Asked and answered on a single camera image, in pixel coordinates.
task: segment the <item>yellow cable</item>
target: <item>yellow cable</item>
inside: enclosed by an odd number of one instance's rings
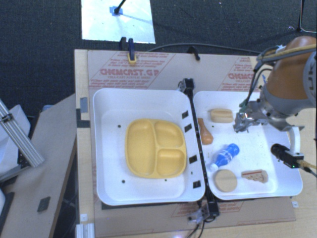
[[[316,166],[313,164],[308,163],[307,161],[304,160],[298,160],[297,163],[301,166],[301,168],[312,168],[312,169],[317,169]]]
[[[285,50],[285,51],[282,51],[282,52],[279,52],[279,53],[276,53],[276,54],[273,54],[273,55],[268,55],[268,56],[264,56],[264,57],[258,57],[258,60],[262,60],[264,58],[279,57],[279,56],[287,55],[287,54],[290,54],[290,53],[295,53],[295,52],[303,51],[303,50],[309,50],[309,49],[313,49],[313,48],[316,49],[316,47],[317,47],[316,44],[311,44],[311,45],[303,46],[303,47],[297,47],[297,48],[293,48],[293,49],[290,49],[290,50]]]

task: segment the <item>yellow divided plate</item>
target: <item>yellow divided plate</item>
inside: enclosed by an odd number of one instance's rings
[[[125,159],[132,173],[144,178],[172,178],[183,173],[187,154],[182,130],[157,119],[138,119],[125,136]]]

